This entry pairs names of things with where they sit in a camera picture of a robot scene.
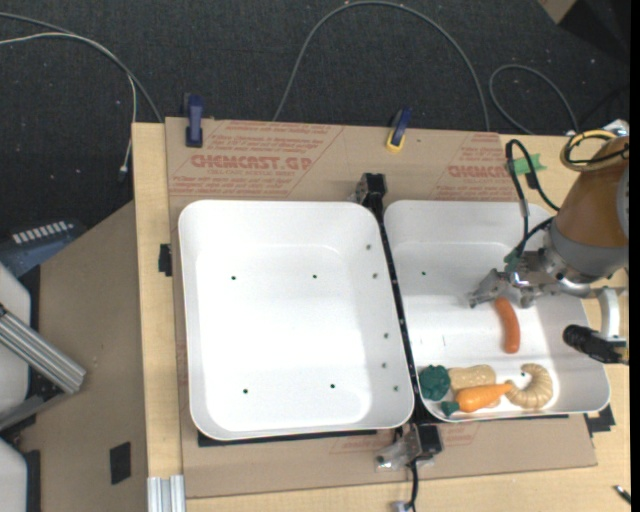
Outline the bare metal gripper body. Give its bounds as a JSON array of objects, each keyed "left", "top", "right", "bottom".
[{"left": 508, "top": 248, "right": 601, "bottom": 301}]

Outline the orange sausage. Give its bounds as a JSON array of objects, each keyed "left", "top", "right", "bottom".
[{"left": 493, "top": 296, "right": 522, "bottom": 355}]

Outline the white plastic tray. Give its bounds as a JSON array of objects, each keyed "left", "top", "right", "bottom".
[
  {"left": 382, "top": 199, "right": 613, "bottom": 424},
  {"left": 177, "top": 198, "right": 417, "bottom": 442}
]

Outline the beige croissant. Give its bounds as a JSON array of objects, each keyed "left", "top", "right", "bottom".
[{"left": 504, "top": 362, "right": 555, "bottom": 409}]

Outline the thin black and white rod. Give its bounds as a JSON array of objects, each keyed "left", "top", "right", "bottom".
[{"left": 373, "top": 198, "right": 420, "bottom": 427}]

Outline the beige bread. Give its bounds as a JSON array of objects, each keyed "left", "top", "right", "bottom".
[{"left": 447, "top": 364, "right": 498, "bottom": 393}]

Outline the green broccoli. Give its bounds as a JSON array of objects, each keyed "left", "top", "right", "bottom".
[{"left": 418, "top": 364, "right": 453, "bottom": 402}]

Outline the orange carrot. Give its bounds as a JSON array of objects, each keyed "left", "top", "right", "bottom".
[{"left": 440, "top": 381, "right": 514, "bottom": 418}]

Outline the brown cardboard board, red print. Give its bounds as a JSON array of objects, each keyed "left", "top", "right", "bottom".
[{"left": 164, "top": 116, "right": 599, "bottom": 499}]

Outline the black cylinder on white bracket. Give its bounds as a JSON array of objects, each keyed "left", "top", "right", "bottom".
[{"left": 562, "top": 286, "right": 628, "bottom": 365}]

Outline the black block with thin wires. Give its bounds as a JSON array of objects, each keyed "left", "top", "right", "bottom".
[
  {"left": 374, "top": 423, "right": 444, "bottom": 472},
  {"left": 351, "top": 172, "right": 387, "bottom": 209}
]

